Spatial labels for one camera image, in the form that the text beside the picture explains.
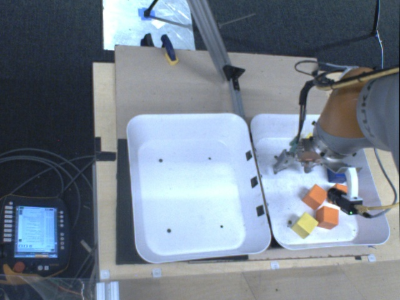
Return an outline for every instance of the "black clip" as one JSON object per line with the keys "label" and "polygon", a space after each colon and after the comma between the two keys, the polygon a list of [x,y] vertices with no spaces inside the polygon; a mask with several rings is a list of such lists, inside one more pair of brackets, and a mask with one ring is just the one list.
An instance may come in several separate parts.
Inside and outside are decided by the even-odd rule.
{"label": "black clip", "polygon": [[239,91],[239,77],[245,72],[245,69],[240,67],[234,67],[230,64],[227,64],[223,67],[226,79],[229,81],[232,79],[233,82],[233,89]]}
{"label": "black clip", "polygon": [[94,153],[96,156],[96,161],[115,161],[117,159],[117,154],[110,151],[101,151],[101,138],[94,138]]}
{"label": "black clip", "polygon": [[154,47],[153,38],[151,33],[147,33],[143,39],[140,40],[141,47]]}

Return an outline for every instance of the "white plastic tray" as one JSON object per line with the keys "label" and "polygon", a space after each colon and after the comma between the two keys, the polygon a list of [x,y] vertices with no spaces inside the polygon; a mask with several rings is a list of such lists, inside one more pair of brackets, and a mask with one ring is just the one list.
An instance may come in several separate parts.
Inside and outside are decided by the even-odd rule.
{"label": "white plastic tray", "polygon": [[[315,217],[315,211],[301,201],[308,190],[314,184],[327,190],[333,185],[328,182],[326,169],[322,166],[316,166],[311,173],[305,174],[301,165],[296,163],[274,174],[274,157],[283,149],[289,149],[289,143],[298,131],[298,119],[299,116],[295,114],[260,114],[251,121],[257,163],[276,241],[287,249],[385,243],[389,237],[389,225],[385,216],[366,219],[339,212],[338,226],[331,230],[316,227],[306,239],[291,229],[291,223],[296,222],[304,212]],[[316,115],[307,117],[303,127],[304,135],[313,131],[311,123],[317,120]],[[380,205],[364,151],[347,159],[347,163],[362,167],[359,172],[359,195],[364,199],[364,204]]]}
{"label": "white plastic tray", "polygon": [[259,181],[249,158],[249,129],[239,116],[136,116],[127,141],[134,234],[143,259],[237,256],[269,246],[261,185],[251,183]]}

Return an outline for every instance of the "red button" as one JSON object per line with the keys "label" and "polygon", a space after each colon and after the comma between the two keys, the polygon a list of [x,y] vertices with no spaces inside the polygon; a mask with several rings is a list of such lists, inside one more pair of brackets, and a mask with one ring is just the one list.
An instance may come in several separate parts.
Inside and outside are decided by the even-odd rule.
{"label": "red button", "polygon": [[15,273],[22,273],[25,270],[25,264],[22,261],[18,261],[15,263],[12,270]]}

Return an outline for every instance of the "wooden board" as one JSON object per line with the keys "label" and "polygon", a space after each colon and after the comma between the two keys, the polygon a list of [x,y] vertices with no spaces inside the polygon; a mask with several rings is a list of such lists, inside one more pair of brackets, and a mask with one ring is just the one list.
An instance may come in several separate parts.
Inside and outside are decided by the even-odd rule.
{"label": "wooden board", "polygon": [[[207,51],[177,50],[170,66],[163,50],[116,46],[117,136],[138,114],[232,112],[228,82],[217,73]],[[233,65],[245,68],[239,78],[249,122],[260,113],[298,113],[299,92],[306,79],[293,67],[309,58],[230,53]],[[320,113],[326,93],[312,90],[308,113]]]}
{"label": "wooden board", "polygon": [[397,299],[400,261],[125,280],[121,300]]}
{"label": "wooden board", "polygon": [[[148,64],[153,61],[153,57],[162,57],[163,55],[158,49],[147,52],[146,57],[141,57],[142,49],[152,48],[136,48],[132,51],[131,56],[147,59],[142,66],[136,68],[132,72],[131,79],[142,81],[140,88],[151,90],[153,79],[151,76],[151,66]],[[201,51],[188,51],[192,53],[196,61],[187,60],[188,63],[211,62]],[[303,86],[306,76],[298,75],[293,71],[293,64],[303,58],[296,57],[278,57],[263,56],[253,54],[230,54],[232,63],[247,69],[242,76],[240,82],[242,87],[243,102],[249,117],[258,113],[296,113],[298,111],[298,92]],[[208,64],[204,63],[200,68],[208,68]],[[188,67],[187,70],[192,74],[193,68]],[[116,151],[117,142],[117,123],[116,112],[117,106],[114,101],[116,97],[116,85],[113,82],[115,76],[114,64],[95,63],[93,67],[94,74],[94,103],[95,103],[95,123],[96,136],[102,139],[103,150]],[[169,88],[174,88],[179,84],[177,81]],[[166,98],[174,96],[180,99],[180,93],[170,93],[167,89],[150,97],[156,103],[165,105]],[[148,100],[149,93],[134,92],[135,97],[127,97],[135,104],[145,103]],[[310,94],[310,110],[309,113],[319,113],[326,100],[326,94],[320,91],[313,91]],[[371,166],[372,174],[380,194],[383,204],[391,203],[392,193],[386,183],[383,175],[380,173],[379,166],[372,157],[372,152],[368,151],[367,156]],[[392,162],[390,154],[384,152],[382,160],[387,166],[389,176],[393,182],[397,184],[399,178]],[[281,268],[295,267],[313,267],[338,264],[357,263],[355,256],[361,256],[362,262],[367,261],[368,254],[374,254],[378,261],[389,261],[400,259],[400,241],[399,241],[399,212],[398,209],[387,214],[387,218],[391,228],[391,237],[386,244],[374,247],[338,247],[324,248],[318,250],[289,251],[285,249],[267,250],[262,254],[250,256],[251,261],[242,262],[211,262],[211,263],[188,263],[176,262],[169,264],[146,264],[146,265],[122,265],[115,264],[116,257],[116,162],[97,162],[97,200],[98,200],[98,234],[99,234],[99,268],[110,273],[110,279],[132,279],[132,278],[150,278],[152,269],[161,268],[163,276],[191,276],[198,274],[217,274],[217,273],[235,273],[257,270],[267,270],[271,268],[271,261],[279,261]]]}

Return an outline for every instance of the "black mat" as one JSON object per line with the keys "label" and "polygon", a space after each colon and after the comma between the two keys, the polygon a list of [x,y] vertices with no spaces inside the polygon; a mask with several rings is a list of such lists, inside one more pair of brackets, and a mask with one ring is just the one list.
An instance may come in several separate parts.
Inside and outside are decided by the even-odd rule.
{"label": "black mat", "polygon": [[147,263],[140,257],[135,247],[128,144],[125,139],[118,139],[117,160],[116,264]]}

